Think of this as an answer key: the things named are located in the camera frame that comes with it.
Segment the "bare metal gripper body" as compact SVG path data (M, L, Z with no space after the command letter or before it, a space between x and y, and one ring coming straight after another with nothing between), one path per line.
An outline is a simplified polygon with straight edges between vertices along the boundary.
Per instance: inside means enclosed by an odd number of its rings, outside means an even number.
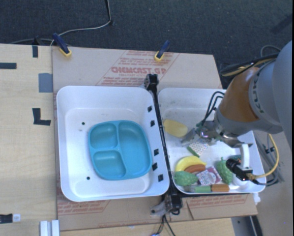
M200 121L196 124L196 133L205 143L208 143L209 145L213 145L217 141L222 141L221 136L214 128L214 121Z

